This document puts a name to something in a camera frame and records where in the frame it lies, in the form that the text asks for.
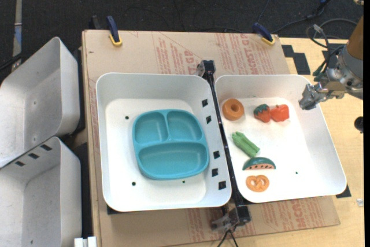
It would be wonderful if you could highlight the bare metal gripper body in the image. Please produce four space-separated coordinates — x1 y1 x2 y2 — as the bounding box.
314 66 364 101

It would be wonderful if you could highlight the orange bell pepper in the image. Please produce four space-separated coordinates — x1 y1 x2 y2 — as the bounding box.
269 104 290 123

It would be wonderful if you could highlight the red strawberry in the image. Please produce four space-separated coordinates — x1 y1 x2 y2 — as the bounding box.
253 104 272 124

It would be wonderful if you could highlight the white plastic tray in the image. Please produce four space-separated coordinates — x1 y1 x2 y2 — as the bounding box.
95 72 232 213
0 36 81 169
0 136 83 247
214 74 347 204

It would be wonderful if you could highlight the green asparagus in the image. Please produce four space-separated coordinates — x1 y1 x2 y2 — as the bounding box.
231 131 261 158

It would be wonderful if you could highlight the green watermelon slice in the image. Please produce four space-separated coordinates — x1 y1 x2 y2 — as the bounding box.
242 156 277 171

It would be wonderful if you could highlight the orange doughnut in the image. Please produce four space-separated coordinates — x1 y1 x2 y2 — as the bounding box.
221 98 245 121

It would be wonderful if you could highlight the thin black rod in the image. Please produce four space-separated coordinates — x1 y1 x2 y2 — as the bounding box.
205 72 247 209

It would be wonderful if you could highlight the orange pretzel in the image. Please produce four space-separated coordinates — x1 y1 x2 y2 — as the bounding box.
245 174 271 193

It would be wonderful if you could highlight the blue divided plate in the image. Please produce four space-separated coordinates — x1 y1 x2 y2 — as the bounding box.
132 109 210 181

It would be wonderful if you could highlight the brown cardboard board red print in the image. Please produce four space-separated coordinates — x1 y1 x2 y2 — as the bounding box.
82 29 341 247

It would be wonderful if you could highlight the black block with thin wires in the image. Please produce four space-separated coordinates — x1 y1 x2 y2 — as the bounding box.
210 204 252 231
197 60 217 79

